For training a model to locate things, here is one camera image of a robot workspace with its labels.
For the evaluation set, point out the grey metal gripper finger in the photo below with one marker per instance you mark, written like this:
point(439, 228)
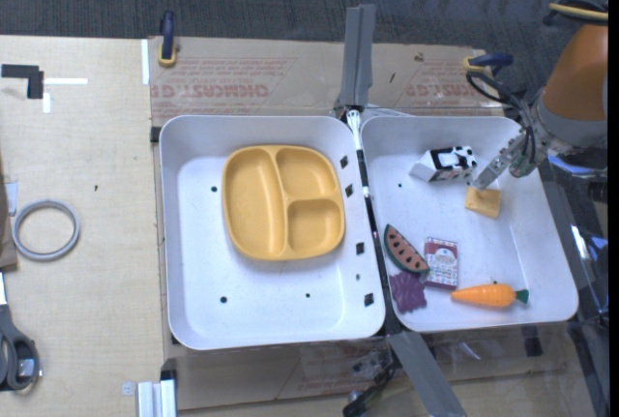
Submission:
point(491, 173)

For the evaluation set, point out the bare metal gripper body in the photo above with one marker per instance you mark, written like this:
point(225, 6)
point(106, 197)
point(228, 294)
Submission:
point(529, 144)

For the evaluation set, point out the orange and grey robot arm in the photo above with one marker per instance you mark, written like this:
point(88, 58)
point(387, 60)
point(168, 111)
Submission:
point(578, 76)

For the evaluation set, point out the black and white milk carton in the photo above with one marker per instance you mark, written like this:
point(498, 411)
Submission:
point(442, 163)

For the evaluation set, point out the white plastic tray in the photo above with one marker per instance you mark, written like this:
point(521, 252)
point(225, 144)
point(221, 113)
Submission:
point(203, 289)
point(522, 255)

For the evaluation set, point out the red and white carton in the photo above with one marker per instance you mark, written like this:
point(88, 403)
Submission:
point(441, 262)

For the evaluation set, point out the red green watermelon slice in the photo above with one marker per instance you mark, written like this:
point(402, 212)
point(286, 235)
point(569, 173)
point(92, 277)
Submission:
point(403, 250)

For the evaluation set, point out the orange carrot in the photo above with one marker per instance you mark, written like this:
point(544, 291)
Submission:
point(483, 295)

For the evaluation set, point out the purple grapes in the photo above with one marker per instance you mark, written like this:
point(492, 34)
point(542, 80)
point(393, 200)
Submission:
point(407, 291)

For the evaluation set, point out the yellow divided plate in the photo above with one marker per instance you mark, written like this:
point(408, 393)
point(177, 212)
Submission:
point(251, 202)

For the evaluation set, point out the brown cardboard board red print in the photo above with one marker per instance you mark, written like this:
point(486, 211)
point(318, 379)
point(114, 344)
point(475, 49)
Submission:
point(232, 81)

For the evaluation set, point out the grey scissors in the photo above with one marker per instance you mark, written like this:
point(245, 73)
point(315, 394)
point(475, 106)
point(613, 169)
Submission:
point(20, 352)

